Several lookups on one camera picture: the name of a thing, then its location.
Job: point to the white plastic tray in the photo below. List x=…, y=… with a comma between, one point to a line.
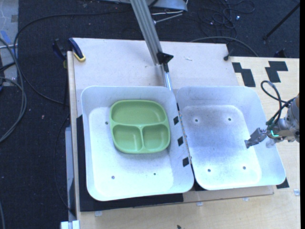
x=133, y=175
x=219, y=149

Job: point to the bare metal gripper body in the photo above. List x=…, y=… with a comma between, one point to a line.
x=289, y=128

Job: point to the pale flat board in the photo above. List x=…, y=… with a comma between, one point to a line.
x=119, y=63

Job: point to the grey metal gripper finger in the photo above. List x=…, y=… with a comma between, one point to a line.
x=271, y=143
x=255, y=137

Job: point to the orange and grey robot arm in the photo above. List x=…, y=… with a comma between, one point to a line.
x=296, y=104

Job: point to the thin black and white rod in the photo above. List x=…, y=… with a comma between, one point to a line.
x=168, y=80

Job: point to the green divided plate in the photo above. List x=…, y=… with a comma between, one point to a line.
x=138, y=114

